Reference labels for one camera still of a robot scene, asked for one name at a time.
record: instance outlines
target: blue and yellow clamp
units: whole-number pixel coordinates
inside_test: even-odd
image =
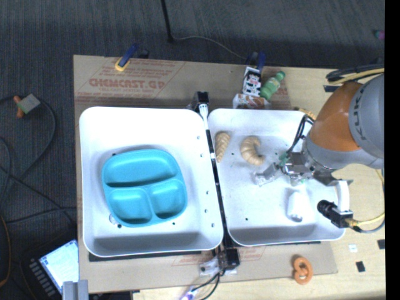
[[[124,71],[128,64],[130,63],[130,59],[132,58],[133,54],[138,50],[139,44],[134,43],[126,52],[125,54],[120,57],[117,62],[115,63],[115,68],[118,71]]]

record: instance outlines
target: wooden table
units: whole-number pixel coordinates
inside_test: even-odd
[[[196,62],[134,59],[125,73],[115,72],[117,58],[75,56],[74,90],[76,116],[76,167],[80,278],[87,279],[90,293],[135,290],[135,299],[180,299],[198,278],[198,257],[159,257],[91,262],[82,237],[82,182],[79,116],[91,106],[183,108],[196,91],[207,91],[213,108],[231,108],[240,91],[245,66]],[[323,84],[331,70],[266,67],[263,77],[282,69],[284,84],[272,99],[275,109],[298,106],[317,114],[331,95]],[[375,170],[352,165],[334,176],[353,179],[351,210],[356,219],[381,214],[384,198]],[[222,277],[212,299],[383,299],[386,296],[384,228],[372,234],[348,229],[338,241],[321,245],[267,246],[245,254],[237,274]],[[290,259],[300,254],[310,259],[316,275],[305,286],[291,277]],[[365,271],[359,272],[356,263]],[[212,286],[204,288],[206,295]]]

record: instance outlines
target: black fabric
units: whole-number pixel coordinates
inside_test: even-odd
[[[73,55],[122,56],[132,43],[151,59],[244,64],[264,51],[269,65],[346,68],[384,59],[385,0],[166,0],[175,38],[167,41],[160,0],[0,0],[0,98],[33,93],[54,111],[57,129],[45,155],[23,181],[64,208],[76,206]],[[0,136],[18,176],[51,133],[44,107],[16,118],[12,100],[0,102]],[[0,145],[0,165],[7,166]],[[0,186],[5,173],[0,171]],[[7,221],[52,210],[38,193],[10,181],[0,214]],[[74,211],[68,211],[72,218]],[[8,226],[11,278],[0,299],[29,299],[16,263],[24,252],[66,230],[60,212]]]

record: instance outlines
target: blue plate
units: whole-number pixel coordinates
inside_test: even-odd
[[[174,157],[163,150],[112,156],[102,168],[101,180],[112,216],[127,227],[171,220],[188,205],[181,169]]]

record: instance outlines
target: green object in gripper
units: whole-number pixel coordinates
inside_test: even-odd
[[[281,81],[285,78],[285,72],[279,71],[274,77],[270,77],[261,87],[260,96],[264,99],[269,98],[278,90]]]

